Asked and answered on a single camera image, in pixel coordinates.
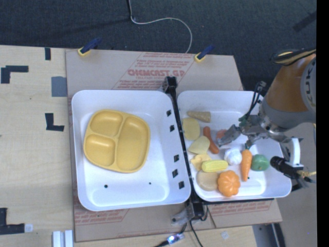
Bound brown cardboard board red print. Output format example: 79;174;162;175
65;48;283;243

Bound yellow toy corn cob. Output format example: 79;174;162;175
200;159;229;173

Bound thin black rod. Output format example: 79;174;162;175
169;85;200;208

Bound yellow divided plate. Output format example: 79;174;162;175
82;109;152;174

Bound white plastic tray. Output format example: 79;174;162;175
177;90;293;203
71;89;192;212

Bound green toy pepper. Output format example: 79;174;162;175
250;153;271;172

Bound black cylinder on white bracket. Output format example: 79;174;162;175
269;137;305;180

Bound orange toy carrot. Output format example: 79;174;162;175
240;148;253;183

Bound orange toy pumpkin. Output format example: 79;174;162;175
217;170;242;198

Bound yellow toy cheese piece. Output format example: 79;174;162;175
190;153;213;172

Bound black block with wires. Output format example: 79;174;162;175
163;76;179;94
187;199;207;220

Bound pale yellow toy wedge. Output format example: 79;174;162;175
188;135;211;155

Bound white toy garlic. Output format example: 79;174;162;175
224;147;243;166

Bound pale yellow toy potato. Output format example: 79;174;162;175
181;117;202;142

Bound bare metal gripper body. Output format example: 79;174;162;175
239;114;286;139

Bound orange toy sausage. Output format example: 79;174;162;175
203;126;221;155

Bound beige round toy bread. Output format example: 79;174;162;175
196;169;220;192

